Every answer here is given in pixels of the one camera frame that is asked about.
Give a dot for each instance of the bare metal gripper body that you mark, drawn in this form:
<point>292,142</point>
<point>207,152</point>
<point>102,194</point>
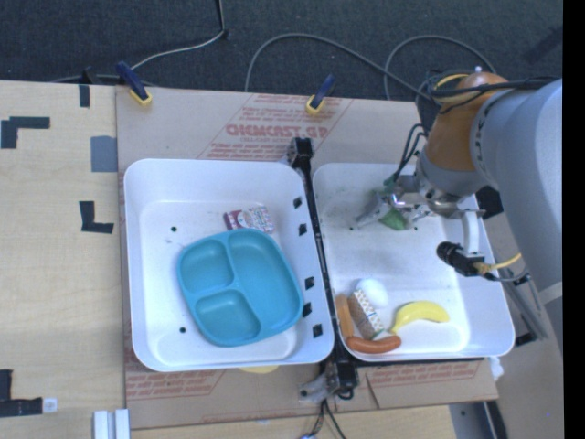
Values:
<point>427,195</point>

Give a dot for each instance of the orange sausage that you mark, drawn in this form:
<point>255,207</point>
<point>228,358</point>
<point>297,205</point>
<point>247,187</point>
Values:
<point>343,314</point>
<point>374,344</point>

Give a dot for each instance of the blue divided plate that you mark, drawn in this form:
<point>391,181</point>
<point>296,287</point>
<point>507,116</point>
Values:
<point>237,286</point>

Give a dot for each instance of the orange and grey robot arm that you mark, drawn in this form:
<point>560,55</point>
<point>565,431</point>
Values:
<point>512,153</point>

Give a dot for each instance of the black cylinder on white bracket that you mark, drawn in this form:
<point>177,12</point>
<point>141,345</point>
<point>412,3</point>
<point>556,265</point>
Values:
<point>457,256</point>

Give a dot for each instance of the yellow banana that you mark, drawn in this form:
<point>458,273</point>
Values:
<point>420,311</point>

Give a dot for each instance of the brown cardboard board, red print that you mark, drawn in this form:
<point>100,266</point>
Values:
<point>183,121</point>

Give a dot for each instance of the yellow flat object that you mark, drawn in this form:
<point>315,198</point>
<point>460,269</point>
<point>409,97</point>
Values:
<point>258,369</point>

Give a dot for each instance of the green toy vegetable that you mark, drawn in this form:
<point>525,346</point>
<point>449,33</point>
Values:
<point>393,220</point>

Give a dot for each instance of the white plastic tray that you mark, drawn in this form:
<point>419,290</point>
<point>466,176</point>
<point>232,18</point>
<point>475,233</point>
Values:
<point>155,254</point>
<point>411,263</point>

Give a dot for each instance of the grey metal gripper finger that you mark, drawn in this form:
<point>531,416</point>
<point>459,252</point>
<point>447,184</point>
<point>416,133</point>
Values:
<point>371,212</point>
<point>417,214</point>

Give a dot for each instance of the white egg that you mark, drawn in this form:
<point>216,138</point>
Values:
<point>374,290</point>

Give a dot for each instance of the pink and white packet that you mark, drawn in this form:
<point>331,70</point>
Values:
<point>250,217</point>

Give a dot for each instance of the thin black and white rod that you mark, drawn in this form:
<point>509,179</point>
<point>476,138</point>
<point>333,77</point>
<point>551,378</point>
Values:
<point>318,245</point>

